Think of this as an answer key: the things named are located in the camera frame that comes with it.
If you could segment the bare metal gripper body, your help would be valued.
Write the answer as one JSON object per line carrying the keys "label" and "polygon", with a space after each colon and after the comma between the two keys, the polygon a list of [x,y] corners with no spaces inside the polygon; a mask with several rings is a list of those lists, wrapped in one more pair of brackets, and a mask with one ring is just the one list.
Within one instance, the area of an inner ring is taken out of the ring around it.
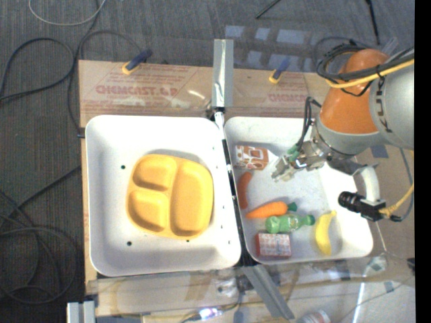
{"label": "bare metal gripper body", "polygon": [[290,154],[290,165],[295,170],[315,170],[333,159],[333,150],[320,139],[310,139],[295,145]]}

